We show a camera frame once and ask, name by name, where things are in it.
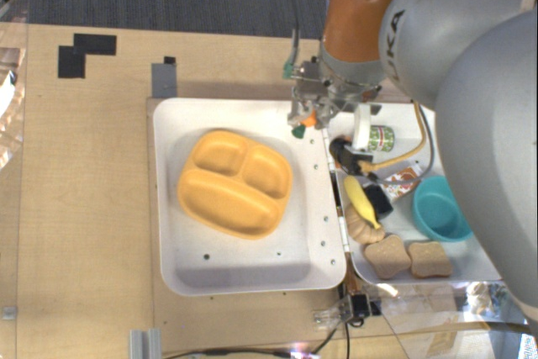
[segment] yellow cable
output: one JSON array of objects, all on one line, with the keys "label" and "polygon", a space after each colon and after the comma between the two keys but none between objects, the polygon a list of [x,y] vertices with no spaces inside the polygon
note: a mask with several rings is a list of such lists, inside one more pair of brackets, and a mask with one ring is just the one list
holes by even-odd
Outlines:
[{"label": "yellow cable", "polygon": [[367,174],[369,172],[376,171],[377,169],[389,167],[389,166],[394,165],[395,163],[399,163],[401,161],[409,159],[411,156],[414,156],[416,153],[422,150],[423,147],[426,145],[426,129],[424,127],[424,123],[422,122],[422,117],[420,116],[419,104],[414,102],[413,105],[414,105],[414,113],[417,116],[417,122],[419,123],[420,135],[422,136],[422,140],[420,141],[420,143],[415,148],[408,151],[407,153],[404,153],[401,156],[394,157],[393,159],[390,159],[387,161],[382,161],[381,163],[371,163],[370,161],[359,161],[359,167],[364,173]]},{"label": "yellow cable", "polygon": [[457,332],[460,330],[498,330],[502,332],[514,332],[515,334],[527,334],[531,335],[530,327],[528,325],[522,325],[520,323],[504,323],[504,322],[458,322],[448,325],[431,326],[429,328],[422,328],[417,330],[411,330],[409,332],[399,333],[398,336],[417,335],[417,334],[433,334],[435,332]]}]

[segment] black cable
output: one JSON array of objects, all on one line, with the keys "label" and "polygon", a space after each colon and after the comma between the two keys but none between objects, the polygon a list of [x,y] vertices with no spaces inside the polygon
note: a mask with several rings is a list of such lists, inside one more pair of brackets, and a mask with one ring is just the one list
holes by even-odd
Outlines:
[{"label": "black cable", "polygon": [[330,340],[332,340],[333,338],[333,335],[335,334],[335,332],[338,330],[338,326],[336,326],[330,333],[329,335],[327,336],[327,338],[324,339],[324,341],[319,345],[317,346],[315,349],[312,350],[312,353],[313,355],[316,355],[318,354],[318,352],[324,348],[325,346],[327,346],[327,344],[329,343]]},{"label": "black cable", "polygon": [[344,327],[345,327],[345,340],[347,343],[345,359],[350,359],[350,352],[351,352],[350,329],[347,327],[347,323],[344,324]]},{"label": "black cable", "polygon": [[210,350],[199,350],[199,351],[188,351],[187,353],[180,353],[173,356],[165,356],[165,359],[178,359],[180,357],[193,356],[193,355],[205,355],[205,356],[227,356],[236,353],[256,353],[260,355],[268,355],[275,357],[282,357],[289,359],[289,351],[270,351],[262,349],[210,349]]},{"label": "black cable", "polygon": [[[311,354],[317,354],[321,349],[323,349],[329,341],[332,339],[335,332],[338,330],[338,326],[335,327],[327,338],[323,340],[319,346],[314,348]],[[205,355],[205,356],[227,356],[235,353],[258,353],[260,355],[268,355],[275,357],[283,357],[289,359],[291,356],[290,351],[279,351],[279,350],[264,350],[264,349],[207,349],[207,350],[197,350],[197,351],[188,351],[186,353],[179,353],[177,355],[165,356],[164,359],[179,359],[180,357],[186,357],[191,355]]]},{"label": "black cable", "polygon": [[295,61],[297,60],[298,48],[299,48],[300,26],[299,26],[299,12],[298,12],[297,0],[292,0],[292,10],[293,10],[292,53],[287,59],[287,63],[290,65],[295,64]]}]

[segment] glass panel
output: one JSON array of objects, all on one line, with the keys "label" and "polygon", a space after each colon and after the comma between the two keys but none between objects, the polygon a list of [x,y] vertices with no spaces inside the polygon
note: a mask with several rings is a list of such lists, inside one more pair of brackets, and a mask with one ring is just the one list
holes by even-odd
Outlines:
[{"label": "glass panel", "polygon": [[524,335],[524,315],[501,282],[371,289],[409,357],[518,357],[535,349]]},{"label": "glass panel", "polygon": [[0,0],[0,357],[16,355],[18,219],[29,0]]}]

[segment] toy bread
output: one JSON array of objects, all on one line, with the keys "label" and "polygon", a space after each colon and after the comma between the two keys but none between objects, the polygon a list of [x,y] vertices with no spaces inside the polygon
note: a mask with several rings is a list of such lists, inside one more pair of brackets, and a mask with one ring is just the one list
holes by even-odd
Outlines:
[{"label": "toy bread", "polygon": [[389,235],[384,240],[369,245],[364,250],[364,257],[383,280],[388,280],[411,266],[404,242],[397,235]]},{"label": "toy bread", "polygon": [[414,242],[408,252],[414,277],[449,277],[452,274],[452,264],[439,242]]},{"label": "toy bread", "polygon": [[345,222],[347,233],[359,244],[373,244],[385,237],[385,229],[374,229],[356,211],[352,204],[345,209]]}]

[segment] cable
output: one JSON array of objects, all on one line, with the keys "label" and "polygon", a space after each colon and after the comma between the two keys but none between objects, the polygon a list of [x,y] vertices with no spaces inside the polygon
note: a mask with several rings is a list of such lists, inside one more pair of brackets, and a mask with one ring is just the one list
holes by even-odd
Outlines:
[{"label": "cable", "polygon": [[347,323],[344,324],[344,327],[345,327],[345,341],[347,343],[345,359],[350,359],[350,353],[351,353],[350,329],[347,327]]},{"label": "cable", "polygon": [[370,174],[368,178],[375,182],[376,184],[383,184],[385,186],[403,186],[406,184],[413,184],[422,178],[424,178],[430,171],[431,168],[434,165],[435,161],[435,146],[434,146],[434,140],[431,133],[430,125],[428,124],[428,119],[426,118],[426,115],[424,113],[424,110],[422,107],[420,109],[420,115],[422,116],[422,121],[424,121],[425,128],[426,128],[426,134],[428,135],[428,141],[430,142],[430,161],[428,162],[428,166],[426,169],[424,169],[424,172],[422,172],[418,177],[410,179],[410,180],[400,180],[400,181],[390,181],[390,180],[382,180],[381,178],[377,177],[375,174]]},{"label": "cable", "polygon": [[421,140],[419,144],[415,148],[413,148],[411,151],[408,151],[407,153],[403,153],[402,155],[394,157],[393,159],[382,161],[381,163],[371,163],[370,161],[359,161],[359,166],[361,167],[361,170],[363,172],[367,174],[372,171],[376,171],[377,169],[389,167],[396,163],[409,159],[411,156],[414,156],[416,153],[422,150],[422,148],[426,145],[426,131],[422,123],[422,118],[420,114],[420,106],[416,102],[413,102],[413,105],[414,105],[414,113],[417,118],[417,123],[419,124],[419,128],[420,128]]},{"label": "cable", "polygon": [[322,348],[327,346],[327,344],[329,343],[330,340],[332,340],[333,335],[335,334],[337,330],[338,330],[338,325],[329,333],[327,338],[325,338],[324,341],[319,346],[317,346],[315,349],[312,350],[311,354],[317,355]]},{"label": "cable", "polygon": [[293,10],[293,30],[292,30],[292,52],[287,58],[287,65],[294,65],[297,60],[299,51],[299,38],[300,38],[300,26],[299,26],[299,14],[297,0],[292,0]]},{"label": "cable", "polygon": [[508,323],[508,322],[490,322],[490,321],[477,321],[477,322],[457,322],[445,325],[429,326],[417,330],[410,330],[409,332],[400,332],[398,336],[417,335],[417,334],[434,334],[438,332],[459,332],[462,330],[497,330],[501,332],[513,332],[515,334],[527,334],[532,335],[530,327],[521,323]]},{"label": "cable", "polygon": [[[319,346],[315,347],[311,354],[317,354],[321,349],[323,349],[329,341],[332,339],[335,332],[338,330],[336,326],[328,335],[327,338],[323,340]],[[197,350],[197,351],[188,351],[186,353],[172,354],[170,356],[164,356],[163,359],[178,359],[180,357],[193,356],[193,355],[205,355],[205,356],[227,356],[234,353],[258,353],[260,355],[268,355],[275,357],[284,357],[289,359],[291,352],[290,351],[279,351],[279,350],[269,350],[269,349],[207,349],[207,350]]]},{"label": "cable", "polygon": [[262,349],[210,349],[200,351],[188,351],[186,353],[174,354],[171,356],[164,356],[163,359],[178,359],[180,357],[205,355],[205,356],[227,356],[235,353],[256,353],[260,355],[268,355],[275,357],[282,357],[289,359],[289,351],[269,351]]}]

